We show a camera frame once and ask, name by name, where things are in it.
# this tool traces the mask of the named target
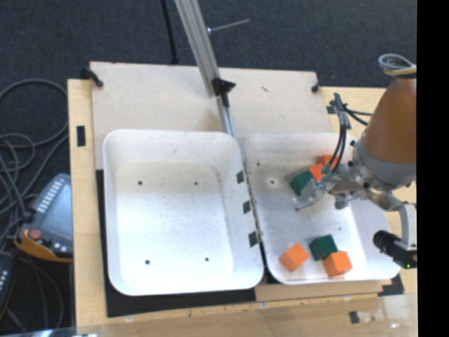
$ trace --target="black floor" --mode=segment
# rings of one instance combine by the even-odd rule
[[[166,0],[181,65],[195,65],[173,0]],[[398,53],[417,60],[417,0],[199,0],[207,26],[249,19],[238,27],[213,32],[218,65],[315,71],[322,86],[386,87],[377,58]],[[67,88],[90,61],[171,64],[173,54],[161,0],[0,0],[0,91],[23,79],[47,79]],[[0,92],[0,153],[15,159],[7,143],[38,142],[67,123],[64,93],[48,84],[26,84]],[[38,193],[57,173],[69,173],[67,141],[57,136],[36,148],[31,164],[18,170],[23,191],[54,152],[28,194]],[[30,148],[16,148],[22,163]],[[8,184],[4,168],[0,176]],[[0,179],[0,213],[15,199]],[[0,232],[14,218],[0,214]],[[36,331],[73,323],[72,266],[32,262],[17,255],[18,274],[0,333]],[[63,299],[63,310],[59,293]]]

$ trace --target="green cube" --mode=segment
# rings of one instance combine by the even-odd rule
[[[311,175],[310,171],[307,170],[292,179],[292,182],[290,182],[290,186],[293,188],[293,191],[295,191],[295,194],[297,196],[301,196],[301,190],[306,187],[311,178],[313,178],[313,176]]]
[[[322,260],[331,253],[338,252],[337,246],[335,245],[331,234],[317,237],[310,242],[309,248],[315,261]]]

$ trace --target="white tray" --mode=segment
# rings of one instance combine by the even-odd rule
[[[104,141],[109,278],[130,296],[249,289],[263,263],[239,144],[221,132]]]
[[[244,151],[249,182],[262,233],[267,267],[284,284],[391,279],[399,266],[373,244],[378,230],[389,231],[384,211],[368,200],[353,200],[337,210],[335,198],[325,195],[315,204],[295,211],[295,193],[290,181],[317,163],[323,154],[332,154],[335,133],[257,134],[246,139]],[[352,156],[345,147],[342,163]],[[315,261],[309,243],[331,234],[340,251],[347,251],[353,268],[341,277],[328,277],[321,260]],[[279,256],[299,242],[311,255],[298,269],[289,272]]]

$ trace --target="wooden table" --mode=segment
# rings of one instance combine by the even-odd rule
[[[73,222],[74,222],[74,281],[75,281],[75,310],[76,325],[79,328],[93,331],[93,326],[102,326],[102,331],[107,326],[124,326],[124,328],[139,329],[139,326],[149,326],[156,323],[160,326],[173,326],[189,322],[192,316],[210,316],[210,320],[202,319],[198,327],[203,324],[218,323],[229,326],[229,321],[240,321],[248,328],[245,336],[278,336],[272,330],[260,329],[259,319],[265,321],[267,328],[272,329],[267,316],[275,319],[284,316],[292,317],[293,314],[301,314],[296,310],[302,305],[327,305],[343,303],[348,306],[351,303],[362,303],[366,300],[366,307],[373,303],[376,306],[384,305],[386,302],[377,297],[377,292],[383,286],[391,284],[391,281],[368,281],[348,282],[339,284],[308,285],[308,286],[268,286],[261,283],[256,286],[257,301],[254,303],[242,303],[237,305],[226,305],[218,307],[189,308],[180,310],[167,310],[152,313],[142,313],[133,316],[107,317],[107,306],[105,299],[105,281],[103,274],[102,252],[100,244],[100,224],[98,218],[98,196],[95,181],[95,147],[93,135],[93,109],[92,109],[92,86],[89,80],[71,79],[68,81],[69,92],[69,135],[70,135],[70,165],[72,176],[72,199],[73,199]],[[378,100],[384,92],[383,88],[333,88],[320,87],[324,103],[333,99],[334,93],[339,93],[345,103],[353,110],[372,112]],[[337,117],[329,115],[330,122],[337,131]],[[353,136],[360,136],[364,126],[351,120]],[[79,126],[83,126],[86,141],[79,143]],[[416,201],[416,187],[414,184],[404,188],[397,193],[397,197],[410,202]],[[388,213],[387,218],[392,232],[401,235],[401,225],[398,214]],[[401,279],[407,296],[398,298],[397,303],[408,303],[414,313],[414,302],[417,299],[417,270],[401,270]],[[108,335],[113,330],[107,329]]]

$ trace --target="red button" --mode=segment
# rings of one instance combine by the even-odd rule
[[[42,237],[42,232],[40,230],[32,230],[29,234],[28,234],[30,239],[33,239],[34,241],[37,241],[38,239],[40,239]]]

